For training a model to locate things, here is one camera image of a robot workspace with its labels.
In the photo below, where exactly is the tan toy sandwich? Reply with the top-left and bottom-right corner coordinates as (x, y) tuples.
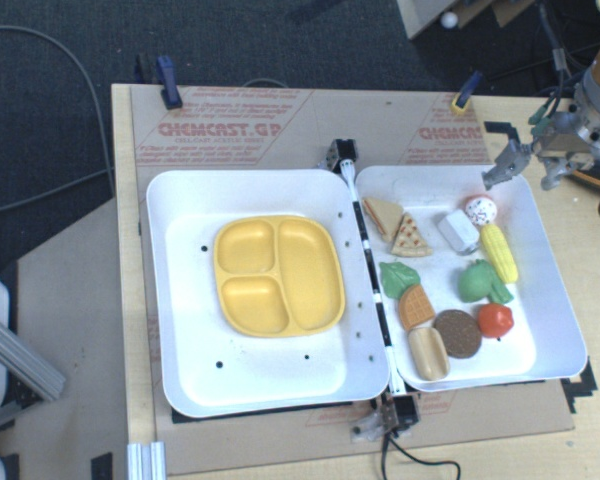
(362, 196), (405, 243)

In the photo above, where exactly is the white plastic tray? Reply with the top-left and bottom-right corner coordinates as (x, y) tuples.
(353, 164), (589, 394)
(145, 168), (392, 418)

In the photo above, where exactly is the white sprinkled toy doughnut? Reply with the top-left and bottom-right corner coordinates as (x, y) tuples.
(463, 195), (498, 227)

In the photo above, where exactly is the yellow toy corn cob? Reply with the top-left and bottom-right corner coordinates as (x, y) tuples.
(479, 222), (520, 284)

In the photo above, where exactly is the tan toy hot dog bun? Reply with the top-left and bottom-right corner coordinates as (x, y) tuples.
(407, 326), (451, 382)

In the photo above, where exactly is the white toy carton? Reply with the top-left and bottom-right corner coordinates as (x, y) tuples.
(437, 209), (481, 255)

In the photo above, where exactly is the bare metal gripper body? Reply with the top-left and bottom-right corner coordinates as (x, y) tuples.
(532, 115), (600, 165)

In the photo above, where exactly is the red toy tomato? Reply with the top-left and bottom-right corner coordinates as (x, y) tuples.
(476, 302), (515, 340)

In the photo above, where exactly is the green toy broccoli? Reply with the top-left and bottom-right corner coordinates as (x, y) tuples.
(457, 259), (515, 305)

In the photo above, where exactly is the orange toy waffle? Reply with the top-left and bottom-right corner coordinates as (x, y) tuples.
(397, 283), (437, 332)

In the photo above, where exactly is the toy pizza slice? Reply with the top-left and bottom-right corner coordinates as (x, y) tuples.
(390, 211), (434, 258)

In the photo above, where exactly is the brown toy burger patty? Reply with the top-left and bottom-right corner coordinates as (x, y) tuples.
(432, 309), (483, 360)

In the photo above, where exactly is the green toy lettuce leaf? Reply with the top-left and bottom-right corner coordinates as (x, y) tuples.
(378, 261), (422, 300)

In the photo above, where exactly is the yellow divided plate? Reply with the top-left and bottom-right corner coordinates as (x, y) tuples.
(213, 214), (346, 338)

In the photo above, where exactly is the thin black and white rod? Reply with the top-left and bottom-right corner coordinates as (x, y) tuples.
(339, 159), (407, 395)

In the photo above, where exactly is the brown cardboard board red print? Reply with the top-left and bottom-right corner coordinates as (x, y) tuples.
(128, 85), (577, 475)

